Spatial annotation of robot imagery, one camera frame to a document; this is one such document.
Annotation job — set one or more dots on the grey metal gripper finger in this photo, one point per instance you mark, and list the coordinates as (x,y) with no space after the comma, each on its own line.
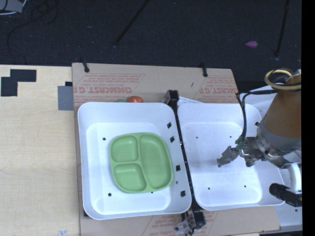
(251,160)
(227,155)

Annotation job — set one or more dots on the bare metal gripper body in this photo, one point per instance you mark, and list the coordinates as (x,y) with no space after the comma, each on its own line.
(256,149)

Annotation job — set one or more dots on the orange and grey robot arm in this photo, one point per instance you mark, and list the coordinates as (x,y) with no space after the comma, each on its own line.
(283,112)

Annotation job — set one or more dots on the white plastic tray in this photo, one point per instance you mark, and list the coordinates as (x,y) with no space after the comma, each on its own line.
(221,176)
(98,156)

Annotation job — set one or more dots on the white paper slip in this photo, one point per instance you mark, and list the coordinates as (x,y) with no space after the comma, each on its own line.
(189,100)

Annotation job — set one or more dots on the green divided plate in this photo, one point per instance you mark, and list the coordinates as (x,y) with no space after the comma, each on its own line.
(152,161)

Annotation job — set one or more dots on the brown cardboard board red print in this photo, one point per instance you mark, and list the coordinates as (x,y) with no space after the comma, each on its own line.
(157,82)

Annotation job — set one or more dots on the purple toy grapes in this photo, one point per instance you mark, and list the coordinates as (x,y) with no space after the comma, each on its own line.
(251,44)

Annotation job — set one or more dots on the red toy tomato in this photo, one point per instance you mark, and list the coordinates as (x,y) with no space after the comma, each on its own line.
(135,99)

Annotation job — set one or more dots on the green toy vegetable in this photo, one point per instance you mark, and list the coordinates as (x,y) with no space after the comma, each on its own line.
(120,101)

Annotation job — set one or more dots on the black cylinder on white bracket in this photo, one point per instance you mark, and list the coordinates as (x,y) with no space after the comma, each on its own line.
(285,194)

